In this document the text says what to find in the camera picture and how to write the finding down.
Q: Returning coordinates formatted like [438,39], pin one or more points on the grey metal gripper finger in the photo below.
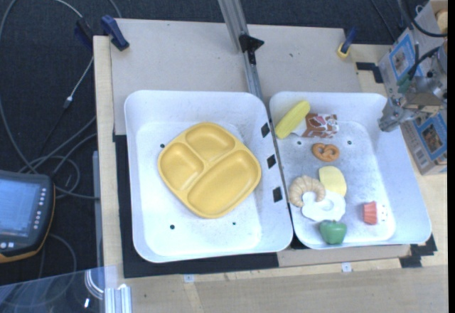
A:
[388,122]
[395,104]

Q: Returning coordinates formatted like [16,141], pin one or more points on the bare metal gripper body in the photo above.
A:
[428,96]

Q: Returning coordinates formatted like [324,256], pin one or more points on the blue and grey box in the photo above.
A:
[400,55]
[432,142]

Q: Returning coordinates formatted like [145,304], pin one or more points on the white plastic tray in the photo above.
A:
[199,237]
[369,169]

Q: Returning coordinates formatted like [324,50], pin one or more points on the brown pretzel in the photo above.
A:
[325,152]

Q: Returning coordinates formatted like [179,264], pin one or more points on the yellow round object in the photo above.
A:
[442,21]

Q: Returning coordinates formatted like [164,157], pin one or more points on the yellow cheese slice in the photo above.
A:
[334,179]

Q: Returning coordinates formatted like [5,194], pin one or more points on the yellow corn cob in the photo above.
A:
[292,119]

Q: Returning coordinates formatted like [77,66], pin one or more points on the tan croissant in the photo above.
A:
[305,185]

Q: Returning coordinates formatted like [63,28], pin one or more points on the white fried egg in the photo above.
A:
[325,211]

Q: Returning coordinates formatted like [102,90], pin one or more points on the green bell pepper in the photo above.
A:
[332,232]

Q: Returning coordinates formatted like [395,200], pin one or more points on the yellow divided plate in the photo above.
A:
[220,183]

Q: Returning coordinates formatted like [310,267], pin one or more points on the pale flat board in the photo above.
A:
[177,55]

